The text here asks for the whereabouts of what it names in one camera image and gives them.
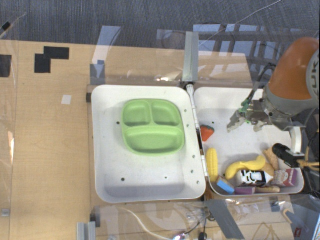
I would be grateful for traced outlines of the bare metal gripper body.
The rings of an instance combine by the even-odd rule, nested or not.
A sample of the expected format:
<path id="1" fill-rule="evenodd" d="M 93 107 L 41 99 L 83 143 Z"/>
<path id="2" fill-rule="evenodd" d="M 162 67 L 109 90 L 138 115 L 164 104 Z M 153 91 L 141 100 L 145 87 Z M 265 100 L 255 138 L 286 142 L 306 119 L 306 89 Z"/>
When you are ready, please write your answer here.
<path id="1" fill-rule="evenodd" d="M 241 112 L 245 113 L 246 123 L 255 125 L 258 121 L 265 122 L 265 126 L 275 126 L 281 131 L 289 131 L 292 128 L 291 116 L 275 109 L 266 99 L 245 100 Z"/>

